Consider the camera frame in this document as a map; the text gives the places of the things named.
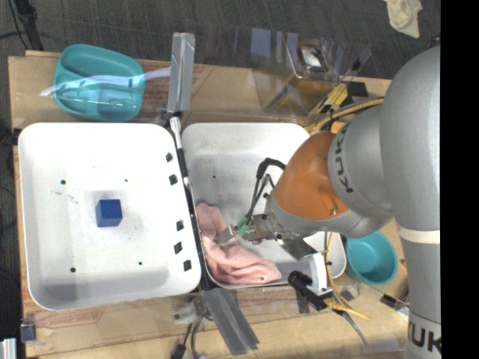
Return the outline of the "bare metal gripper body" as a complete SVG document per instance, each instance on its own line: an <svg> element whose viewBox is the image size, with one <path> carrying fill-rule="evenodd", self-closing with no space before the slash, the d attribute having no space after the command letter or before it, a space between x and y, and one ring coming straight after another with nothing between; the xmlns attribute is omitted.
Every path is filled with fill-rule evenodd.
<svg viewBox="0 0 479 359"><path fill-rule="evenodd" d="M253 215L243 239L254 245L260 244L263 240L282 239L285 230L277 222L273 214Z"/></svg>

